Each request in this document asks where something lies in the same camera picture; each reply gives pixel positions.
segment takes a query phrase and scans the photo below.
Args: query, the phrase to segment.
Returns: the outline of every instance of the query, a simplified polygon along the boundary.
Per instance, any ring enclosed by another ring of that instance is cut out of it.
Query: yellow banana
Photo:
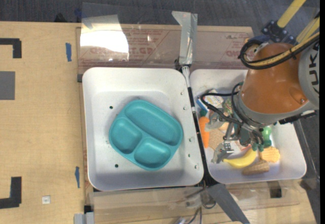
[[[256,151],[253,151],[252,148],[250,148],[242,157],[240,158],[234,158],[234,159],[223,159],[223,162],[227,162],[231,166],[235,168],[243,168],[246,166],[251,165],[256,158]]]

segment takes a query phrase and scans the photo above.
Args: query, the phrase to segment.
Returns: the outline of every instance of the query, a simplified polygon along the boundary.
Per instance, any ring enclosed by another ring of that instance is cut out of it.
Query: white plastic tray
[[[88,177],[102,191],[189,186],[203,178],[203,165],[185,78],[172,69],[92,68],[82,78]],[[108,132],[116,115],[132,100],[165,110],[182,125],[184,137],[162,169],[146,171],[117,153]]]
[[[190,75],[193,96],[215,88],[220,93],[230,93],[232,88],[245,79],[246,70],[196,70]],[[210,175],[224,184],[299,179],[306,173],[307,166],[293,124],[272,126],[272,145],[280,151],[280,161],[270,164],[270,171],[260,175],[244,176],[242,169],[234,169],[227,163],[211,162],[213,149],[208,147],[205,154]]]

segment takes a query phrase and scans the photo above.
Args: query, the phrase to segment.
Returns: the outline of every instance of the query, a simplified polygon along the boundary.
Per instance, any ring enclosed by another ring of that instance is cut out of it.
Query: wooden table
[[[12,46],[0,45],[0,72],[15,72],[15,99],[0,100],[0,199],[10,197],[11,177],[22,180],[21,204],[0,209],[0,223],[73,223],[74,214],[83,212],[78,27],[77,23],[0,22],[0,38],[22,41],[22,58],[13,58]],[[66,43],[71,44],[71,61]],[[252,223],[315,223],[305,191],[299,189],[297,194],[298,205],[275,204],[244,213]],[[43,204],[43,196],[50,196],[49,204]],[[203,221],[230,220],[224,213],[214,213],[204,215]]]

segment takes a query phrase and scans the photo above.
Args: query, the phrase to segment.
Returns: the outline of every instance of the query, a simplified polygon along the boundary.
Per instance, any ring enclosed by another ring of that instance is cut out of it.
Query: gray square
[[[0,72],[0,100],[15,100],[15,72]]]

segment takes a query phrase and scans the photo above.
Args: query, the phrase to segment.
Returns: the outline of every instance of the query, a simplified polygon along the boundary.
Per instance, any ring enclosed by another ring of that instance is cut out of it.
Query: black tape
[[[12,45],[12,57],[21,59],[21,40],[19,38],[0,38],[0,45]]]
[[[21,203],[21,177],[11,177],[10,197],[0,199],[0,209],[16,208]]]

